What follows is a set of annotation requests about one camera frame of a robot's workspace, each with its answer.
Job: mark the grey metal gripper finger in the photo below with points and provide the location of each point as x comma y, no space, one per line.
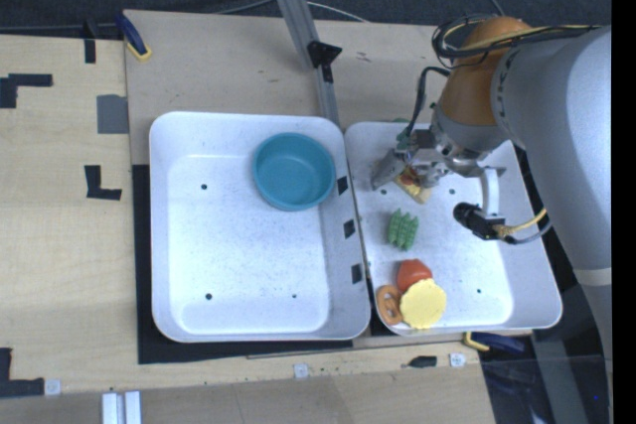
435,175
386,173

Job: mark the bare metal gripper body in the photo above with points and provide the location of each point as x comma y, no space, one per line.
428,148

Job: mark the toy pizza slice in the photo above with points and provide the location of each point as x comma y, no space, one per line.
416,191

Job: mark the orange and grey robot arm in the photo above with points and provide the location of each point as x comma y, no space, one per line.
556,114

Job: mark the green ridged toy vegetable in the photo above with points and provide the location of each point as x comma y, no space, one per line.
403,229

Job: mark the blue bowl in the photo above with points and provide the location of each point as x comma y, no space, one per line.
294,171

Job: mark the red toy tomato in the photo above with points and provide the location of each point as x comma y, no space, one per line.
412,272

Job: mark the white plastic tray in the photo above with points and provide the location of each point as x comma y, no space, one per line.
238,253
462,273

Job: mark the orange toy pretzel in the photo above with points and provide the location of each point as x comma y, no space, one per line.
383,295

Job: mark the yellow round biscuit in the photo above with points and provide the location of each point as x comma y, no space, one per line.
423,305

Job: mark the pale wood board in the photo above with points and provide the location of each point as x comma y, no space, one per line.
223,64

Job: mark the black cylinder on white bracket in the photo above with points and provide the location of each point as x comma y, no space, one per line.
478,219

